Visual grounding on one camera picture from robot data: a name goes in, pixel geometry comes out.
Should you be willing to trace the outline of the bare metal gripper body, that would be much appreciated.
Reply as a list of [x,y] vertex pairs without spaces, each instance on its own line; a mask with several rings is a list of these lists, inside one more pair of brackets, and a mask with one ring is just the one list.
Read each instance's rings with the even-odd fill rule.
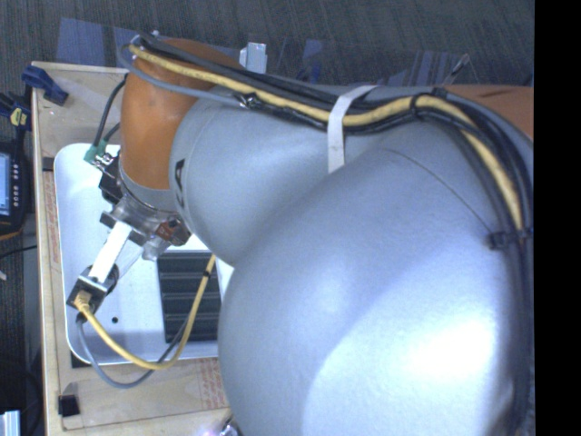
[[143,249],[144,260],[154,261],[168,248],[185,245],[192,236],[177,212],[153,208],[129,193],[102,192],[102,197],[112,208],[102,213],[100,222],[110,228],[116,223],[129,225],[129,239]]

